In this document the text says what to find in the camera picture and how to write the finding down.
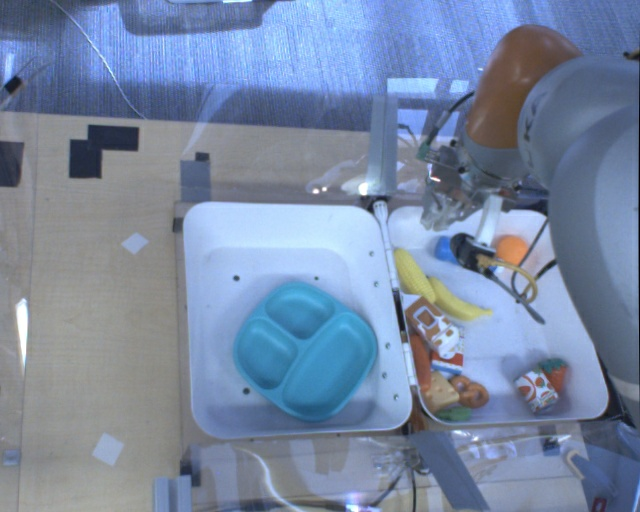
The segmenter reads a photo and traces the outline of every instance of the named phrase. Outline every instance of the wooden surface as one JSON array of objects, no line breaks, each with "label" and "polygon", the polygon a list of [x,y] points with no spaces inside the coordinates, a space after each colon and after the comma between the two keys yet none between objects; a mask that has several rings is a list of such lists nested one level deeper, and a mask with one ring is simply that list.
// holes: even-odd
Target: wooden surface
[{"label": "wooden surface", "polygon": [[[2,312],[28,293],[31,315],[26,378],[9,378],[14,387],[6,392],[0,383],[0,413],[14,412],[6,415],[13,421],[7,432],[22,450],[19,468],[0,468],[0,509],[151,510],[154,478],[177,476],[182,455],[172,233],[180,160],[193,160],[196,151],[210,153],[216,198],[305,202],[309,182],[366,154],[368,135],[28,114],[2,114],[0,121],[0,139],[24,141],[26,155],[21,187],[0,189],[3,236],[7,226],[17,226],[8,231],[15,234],[8,245],[14,248],[18,279],[13,291],[2,289]],[[86,139],[91,123],[139,126],[139,151],[104,151],[102,179],[70,179],[69,140]],[[136,255],[121,245],[134,233],[148,240]],[[4,318],[3,327],[12,321]],[[15,331],[0,336],[0,348],[11,356],[0,364],[10,361],[15,373]],[[0,366],[3,375],[9,371],[5,366]],[[4,416],[0,419],[7,428]],[[103,433],[124,443],[113,466],[92,456]],[[311,489],[302,482],[308,473],[287,478],[304,458],[292,459],[290,446],[283,446],[282,452],[272,447],[263,454],[273,465],[273,482],[291,495]],[[324,468],[321,480],[330,474],[358,490],[357,471],[348,477],[339,471],[346,470],[348,456],[357,454],[342,453],[343,441],[332,446],[309,455],[316,468]],[[336,460],[342,462],[336,466]],[[229,471],[237,470],[227,462]],[[553,478],[553,489],[571,496],[563,510],[578,510],[573,507],[580,502],[577,479],[566,470],[559,474],[563,477]],[[543,472],[536,475],[541,478]],[[355,479],[347,485],[350,478]],[[499,482],[487,482],[496,499]],[[418,484],[429,510],[446,509],[442,498],[434,497],[433,481]],[[244,487],[248,495],[243,497],[253,498],[256,486]],[[509,488],[531,487],[522,478]],[[207,491],[198,492],[206,502]],[[233,496],[237,490],[225,492]],[[406,483],[388,503],[385,510],[406,510]]]}]

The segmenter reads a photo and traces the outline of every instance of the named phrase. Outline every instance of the gray carpet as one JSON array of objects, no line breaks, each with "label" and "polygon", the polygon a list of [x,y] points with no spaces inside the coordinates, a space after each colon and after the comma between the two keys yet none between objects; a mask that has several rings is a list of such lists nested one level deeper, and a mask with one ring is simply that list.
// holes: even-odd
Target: gray carpet
[{"label": "gray carpet", "polygon": [[[449,102],[518,25],[546,25],[585,53],[612,56],[638,47],[640,35],[630,0],[57,1],[150,119],[368,130],[372,96],[389,79],[430,78],[421,101]],[[40,71],[9,110],[136,117],[63,13],[48,0],[5,0],[0,73],[30,59],[23,77]]]}]

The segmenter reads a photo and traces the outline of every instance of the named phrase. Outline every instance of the white cable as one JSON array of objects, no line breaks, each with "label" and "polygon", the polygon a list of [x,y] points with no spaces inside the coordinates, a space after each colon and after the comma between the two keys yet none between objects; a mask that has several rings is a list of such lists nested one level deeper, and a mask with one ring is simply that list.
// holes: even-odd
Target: white cable
[{"label": "white cable", "polygon": [[66,11],[64,9],[64,7],[62,7],[58,2],[56,2],[56,0],[48,0],[48,2],[53,4],[55,7],[57,7],[60,11],[62,11],[62,13],[64,13],[67,16],[67,18],[69,18],[71,20],[71,22],[76,27],[78,27],[78,30],[80,30],[80,32],[82,32],[82,35],[85,37],[85,39],[87,40],[87,42],[89,43],[91,48],[93,48],[93,51],[95,51],[96,54],[98,55],[98,57],[100,57],[100,60],[104,64],[104,67],[107,68],[107,71],[111,75],[111,78],[113,78],[113,83],[116,84],[116,87],[118,88],[118,91],[120,91],[120,95],[122,96],[122,99],[127,103],[127,105],[129,105],[129,108],[131,108],[131,110],[133,110],[138,116],[140,116],[141,119],[146,119],[146,117],[144,115],[142,115],[140,113],[140,111],[136,107],[133,106],[131,101],[129,101],[129,98],[127,97],[125,92],[122,90],[122,87],[120,87],[120,82],[118,82],[118,79],[116,78],[115,73],[111,69],[111,66],[109,66],[109,63],[107,62],[107,59],[104,57],[104,55],[102,55],[102,53],[100,53],[100,50],[98,50],[98,47],[94,44],[94,42],[89,37],[89,34],[86,33],[86,31],[82,28],[80,23],[78,23],[76,21],[76,19],[73,16],[71,16],[71,14],[69,14],[68,11]]}]

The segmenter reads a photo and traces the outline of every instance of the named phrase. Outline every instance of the white plastic tray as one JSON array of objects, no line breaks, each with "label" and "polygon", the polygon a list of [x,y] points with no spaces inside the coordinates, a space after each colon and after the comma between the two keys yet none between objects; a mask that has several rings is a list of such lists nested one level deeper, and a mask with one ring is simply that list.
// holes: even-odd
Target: white plastic tray
[{"label": "white plastic tray", "polygon": [[[489,403],[473,411],[468,423],[486,425],[535,423],[591,419],[600,416],[608,403],[608,391],[595,348],[585,331],[566,291],[558,268],[539,281],[539,296],[532,304],[546,320],[536,323],[525,309],[496,284],[479,274],[434,257],[440,236],[458,233],[475,235],[480,212],[448,231],[426,231],[420,224],[421,208],[404,207],[389,219],[391,242],[412,253],[427,275],[438,277],[459,297],[493,309],[492,317],[483,317],[465,326],[463,374],[482,383],[490,393]],[[517,235],[531,242],[544,222],[541,214],[512,211],[502,214],[496,236]],[[536,273],[553,259],[549,230],[545,230],[525,269]],[[511,272],[501,279],[510,282]],[[524,287],[520,279],[520,289]],[[568,379],[561,400],[546,414],[534,415],[513,385],[513,379],[532,369],[539,361],[560,357],[568,362]]]},{"label": "white plastic tray", "polygon": [[[377,221],[345,206],[202,203],[184,221],[191,407],[224,439],[386,431],[411,394]],[[373,328],[378,357],[345,408],[321,423],[295,419],[250,390],[233,363],[243,322],[276,287],[321,288]]]}]

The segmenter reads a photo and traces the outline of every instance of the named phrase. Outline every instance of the pretzel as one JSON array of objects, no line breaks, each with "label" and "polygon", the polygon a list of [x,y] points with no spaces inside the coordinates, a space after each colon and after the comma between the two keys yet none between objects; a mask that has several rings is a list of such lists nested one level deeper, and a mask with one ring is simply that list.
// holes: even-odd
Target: pretzel
[{"label": "pretzel", "polygon": [[459,403],[464,407],[477,409],[489,401],[489,392],[482,384],[471,382],[469,377],[456,375],[450,381],[460,395]]}]

